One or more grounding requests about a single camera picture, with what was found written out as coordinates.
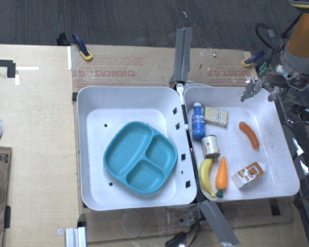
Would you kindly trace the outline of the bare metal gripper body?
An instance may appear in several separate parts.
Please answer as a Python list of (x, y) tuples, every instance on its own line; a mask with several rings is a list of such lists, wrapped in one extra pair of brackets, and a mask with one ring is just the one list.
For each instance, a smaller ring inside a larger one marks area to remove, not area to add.
[(279, 63), (266, 72), (263, 77), (266, 84), (288, 85), (303, 91), (309, 87), (309, 58), (280, 58)]

